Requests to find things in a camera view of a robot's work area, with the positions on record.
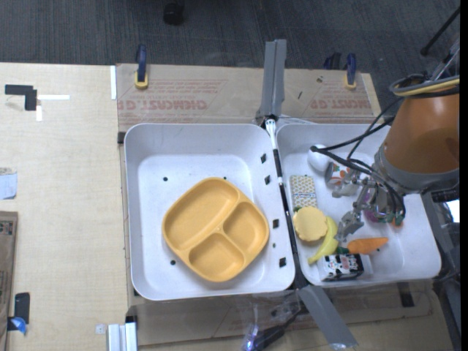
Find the yellow round biscuit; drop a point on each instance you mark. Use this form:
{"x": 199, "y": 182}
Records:
{"x": 310, "y": 223}

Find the white cow print carton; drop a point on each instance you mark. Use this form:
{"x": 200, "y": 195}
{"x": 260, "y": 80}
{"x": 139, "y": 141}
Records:
{"x": 342, "y": 267}

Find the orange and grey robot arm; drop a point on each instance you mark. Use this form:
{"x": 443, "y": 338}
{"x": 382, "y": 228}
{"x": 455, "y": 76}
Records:
{"x": 424, "y": 137}

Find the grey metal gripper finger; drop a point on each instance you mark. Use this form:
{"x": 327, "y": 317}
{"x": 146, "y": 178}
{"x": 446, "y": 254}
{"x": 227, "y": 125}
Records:
{"x": 345, "y": 190}
{"x": 349, "y": 225}

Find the brown cardboard board, red print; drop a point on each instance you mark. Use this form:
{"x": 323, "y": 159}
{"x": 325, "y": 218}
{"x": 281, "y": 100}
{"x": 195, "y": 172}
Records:
{"x": 219, "y": 97}

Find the white can with orange print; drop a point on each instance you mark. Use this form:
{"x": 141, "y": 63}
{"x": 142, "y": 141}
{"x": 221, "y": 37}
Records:
{"x": 334, "y": 172}

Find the yellow divided plate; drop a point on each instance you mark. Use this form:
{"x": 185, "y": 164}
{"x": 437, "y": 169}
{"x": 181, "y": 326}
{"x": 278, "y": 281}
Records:
{"x": 204, "y": 214}

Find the orange carrot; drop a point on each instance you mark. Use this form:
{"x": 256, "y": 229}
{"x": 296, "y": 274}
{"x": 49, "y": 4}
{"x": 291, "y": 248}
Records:
{"x": 365, "y": 245}

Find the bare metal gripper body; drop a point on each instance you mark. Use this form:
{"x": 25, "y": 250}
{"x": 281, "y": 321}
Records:
{"x": 376, "y": 196}

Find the white egg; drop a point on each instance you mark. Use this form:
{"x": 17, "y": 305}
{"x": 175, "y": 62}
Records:
{"x": 316, "y": 157}

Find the yellow patterned carton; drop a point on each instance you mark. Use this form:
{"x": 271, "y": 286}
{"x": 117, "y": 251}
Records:
{"x": 302, "y": 190}

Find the white plastic tray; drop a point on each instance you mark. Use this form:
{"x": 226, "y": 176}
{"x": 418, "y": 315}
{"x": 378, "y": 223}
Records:
{"x": 402, "y": 254}
{"x": 153, "y": 210}

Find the yellow banana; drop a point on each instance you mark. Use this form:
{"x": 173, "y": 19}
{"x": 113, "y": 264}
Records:
{"x": 329, "y": 245}

